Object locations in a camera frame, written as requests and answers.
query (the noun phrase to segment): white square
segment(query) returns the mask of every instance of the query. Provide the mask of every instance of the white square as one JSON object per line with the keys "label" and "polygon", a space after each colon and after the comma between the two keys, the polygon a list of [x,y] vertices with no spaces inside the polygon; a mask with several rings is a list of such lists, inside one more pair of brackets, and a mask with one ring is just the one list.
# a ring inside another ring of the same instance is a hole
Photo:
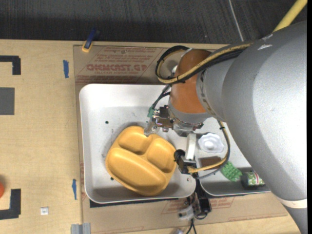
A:
{"label": "white square", "polygon": [[49,207],[41,207],[40,208],[41,215],[48,215],[49,214]]}

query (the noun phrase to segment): wooden tabletop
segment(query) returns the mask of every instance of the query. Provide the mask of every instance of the wooden tabletop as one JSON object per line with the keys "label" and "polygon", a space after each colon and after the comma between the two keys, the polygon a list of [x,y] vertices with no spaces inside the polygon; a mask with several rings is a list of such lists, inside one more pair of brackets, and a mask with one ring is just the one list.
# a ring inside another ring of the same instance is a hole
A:
{"label": "wooden tabletop", "polygon": [[[18,218],[0,220],[0,234],[70,233],[72,224],[84,222],[73,68],[75,44],[82,42],[0,40],[0,55],[19,56],[21,59],[21,75],[12,75],[12,63],[0,62],[0,87],[15,89],[14,115],[0,115],[0,181],[5,186],[0,210],[9,209],[11,189],[21,191],[21,213]],[[162,47],[171,45],[149,44]],[[219,47],[207,44],[194,46]],[[63,60],[69,63],[68,78],[64,75]],[[76,198],[73,190],[75,182]],[[49,214],[41,215],[42,207],[48,207]],[[197,233],[203,234],[299,233],[289,215],[197,225],[196,229]],[[135,233],[173,234],[176,230]]]}

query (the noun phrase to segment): gray square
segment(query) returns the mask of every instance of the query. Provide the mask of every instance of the gray square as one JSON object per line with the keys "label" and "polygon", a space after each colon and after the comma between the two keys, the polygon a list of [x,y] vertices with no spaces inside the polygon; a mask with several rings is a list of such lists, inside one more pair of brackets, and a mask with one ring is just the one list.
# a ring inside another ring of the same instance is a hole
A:
{"label": "gray square", "polygon": [[14,115],[15,88],[0,88],[0,115]]}

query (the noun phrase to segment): blue tape strip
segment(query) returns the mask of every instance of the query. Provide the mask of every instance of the blue tape strip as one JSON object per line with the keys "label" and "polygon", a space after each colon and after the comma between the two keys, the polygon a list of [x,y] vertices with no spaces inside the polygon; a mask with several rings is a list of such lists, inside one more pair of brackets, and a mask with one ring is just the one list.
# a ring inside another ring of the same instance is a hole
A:
{"label": "blue tape strip", "polygon": [[75,179],[73,179],[72,188],[73,188],[75,200],[77,200],[77,185],[76,185]]}
{"label": "blue tape strip", "polygon": [[63,68],[64,68],[65,78],[69,78],[69,76],[68,76],[68,74],[69,74],[68,61],[63,60]]}

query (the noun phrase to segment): orange plate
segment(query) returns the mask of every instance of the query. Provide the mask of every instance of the orange plate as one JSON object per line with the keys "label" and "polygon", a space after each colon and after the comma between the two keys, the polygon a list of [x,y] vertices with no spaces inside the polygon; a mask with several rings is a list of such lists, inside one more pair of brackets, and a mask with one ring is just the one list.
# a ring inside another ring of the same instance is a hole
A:
{"label": "orange plate", "polygon": [[144,135],[144,129],[124,129],[108,151],[105,165],[112,178],[143,196],[160,194],[176,169],[175,148],[164,138]]}

